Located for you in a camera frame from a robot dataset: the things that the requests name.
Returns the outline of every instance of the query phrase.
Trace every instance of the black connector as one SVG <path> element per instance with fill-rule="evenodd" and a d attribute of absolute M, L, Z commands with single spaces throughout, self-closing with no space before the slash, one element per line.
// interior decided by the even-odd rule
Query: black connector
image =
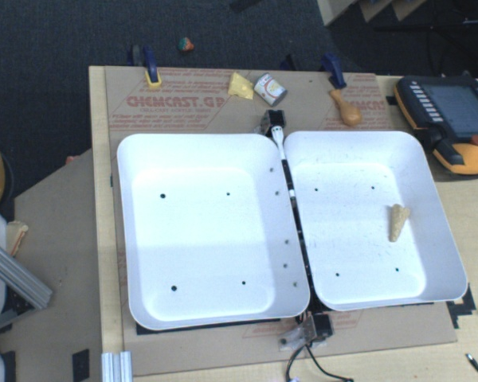
<path fill-rule="evenodd" d="M 317 333 L 316 341 L 323 341 L 333 335 L 333 325 L 328 314 L 317 313 L 313 314 L 312 317 Z"/>
<path fill-rule="evenodd" d="M 261 134 L 272 137 L 271 129 L 274 126 L 285 127 L 285 113 L 282 110 L 268 109 L 261 120 Z"/>

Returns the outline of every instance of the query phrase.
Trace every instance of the cardboard sheet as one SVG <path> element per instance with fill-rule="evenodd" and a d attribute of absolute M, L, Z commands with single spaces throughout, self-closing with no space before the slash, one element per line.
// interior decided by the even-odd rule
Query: cardboard sheet
<path fill-rule="evenodd" d="M 239 72 L 253 83 L 262 71 L 235 69 L 160 68 L 161 88 L 147 86 L 143 68 L 106 67 L 108 125 L 116 218 L 120 299 L 125 349 L 131 351 L 133 373 L 219 368 L 231 365 L 285 361 L 290 352 L 278 349 L 280 334 L 295 326 L 293 319 L 247 325 L 138 335 L 127 301 L 116 150 L 130 134 L 248 133 L 260 124 L 270 107 L 257 94 L 253 100 L 228 95 L 229 78 Z M 272 71 L 288 90 L 276 109 L 287 119 L 285 133 L 308 130 L 391 130 L 386 101 L 375 75 L 345 74 L 343 98 L 358 106 L 363 122 L 354 129 L 341 122 L 329 96 L 333 88 L 326 72 Z M 453 342 L 456 334 L 445 303 L 331 312 L 335 335 L 315 348 L 315 354 L 335 355 L 377 349 Z"/>
<path fill-rule="evenodd" d="M 14 351 L 17 382 L 73 382 L 73 361 L 98 382 L 102 353 L 92 151 L 14 200 L 29 223 L 16 255 L 53 296 L 45 310 L 0 334 L 0 353 Z"/>

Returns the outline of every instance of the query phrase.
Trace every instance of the gray carpet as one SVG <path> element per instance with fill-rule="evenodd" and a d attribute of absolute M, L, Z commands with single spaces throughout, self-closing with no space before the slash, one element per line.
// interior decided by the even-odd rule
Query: gray carpet
<path fill-rule="evenodd" d="M 381 33 L 375 26 L 478 18 L 478 0 L 431 0 L 403 22 L 391 8 L 365 23 L 357 5 L 324 27 L 316 0 L 0 0 L 0 148 L 19 194 L 71 154 L 91 146 L 88 66 L 126 64 L 131 44 L 149 44 L 159 66 L 277 69 L 292 54 L 317 70 L 325 52 L 345 72 L 445 73 L 478 64 L 431 33 Z M 182 55 L 181 37 L 195 50 Z M 478 53 L 478 33 L 458 36 Z"/>

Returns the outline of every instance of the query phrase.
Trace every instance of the black cable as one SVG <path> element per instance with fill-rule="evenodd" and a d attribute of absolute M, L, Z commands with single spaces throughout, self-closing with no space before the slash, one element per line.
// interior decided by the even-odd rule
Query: black cable
<path fill-rule="evenodd" d="M 292 367 L 292 362 L 296 359 L 296 357 L 300 354 L 301 351 L 303 351 L 304 345 L 296 349 L 290 356 L 288 362 L 287 362 L 287 368 L 285 369 L 285 382 L 290 382 L 292 379 L 290 377 L 290 368 Z"/>
<path fill-rule="evenodd" d="M 343 377 L 343 376 L 338 376 L 338 375 L 334 375 L 332 373 L 329 373 L 327 372 L 323 367 L 320 366 L 319 362 L 317 362 L 316 358 L 313 356 L 313 352 L 310 350 L 310 345 L 303 345 L 301 347 L 299 347 L 298 349 L 296 349 L 291 357 L 289 358 L 288 362 L 287 362 L 287 368 L 285 369 L 285 381 L 286 382 L 290 382 L 292 379 L 290 377 L 290 368 L 292 367 L 292 364 L 294 362 L 294 360 L 297 358 L 297 356 L 301 353 L 301 351 L 306 348 L 308 353 L 310 354 L 310 357 L 312 358 L 313 362 L 315 363 L 315 365 L 317 366 L 317 368 L 324 374 L 324 375 L 327 375 L 329 376 L 330 378 L 335 378 L 335 379 L 338 379 L 338 380 L 341 380 L 342 382 L 354 382 L 353 379 L 351 378 L 346 378 L 346 377 Z"/>
<path fill-rule="evenodd" d="M 335 378 L 335 379 L 338 379 L 338 380 L 342 380 L 343 382 L 354 382 L 354 380 L 352 378 L 346 378 L 344 376 L 338 376 L 338 375 L 333 375 L 332 373 L 329 373 L 329 372 L 326 372 L 324 370 L 323 367 L 320 366 L 319 362 L 317 362 L 316 358 L 313 356 L 313 353 L 311 352 L 310 350 L 310 345 L 306 345 L 306 350 L 308 351 L 308 353 L 310 354 L 310 357 L 312 358 L 313 362 L 315 363 L 315 365 L 317 365 L 317 368 L 320 369 L 320 371 L 324 374 L 324 375 L 328 375 L 329 377 L 331 378 Z"/>

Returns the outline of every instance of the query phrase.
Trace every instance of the clamp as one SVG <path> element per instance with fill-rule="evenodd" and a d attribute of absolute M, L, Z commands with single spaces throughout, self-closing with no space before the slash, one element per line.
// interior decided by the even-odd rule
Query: clamp
<path fill-rule="evenodd" d="M 340 59 L 334 53 L 325 53 L 322 58 L 320 58 L 320 63 L 323 69 L 331 73 L 329 81 L 335 89 L 343 89 L 347 86 L 347 83 L 343 79 Z"/>
<path fill-rule="evenodd" d="M 159 75 L 156 59 L 154 57 L 154 50 L 149 45 L 143 46 L 142 52 L 138 45 L 132 45 L 127 53 L 127 64 L 130 66 L 141 67 L 144 66 L 145 79 L 150 88 L 159 88 L 161 86 L 161 76 Z"/>

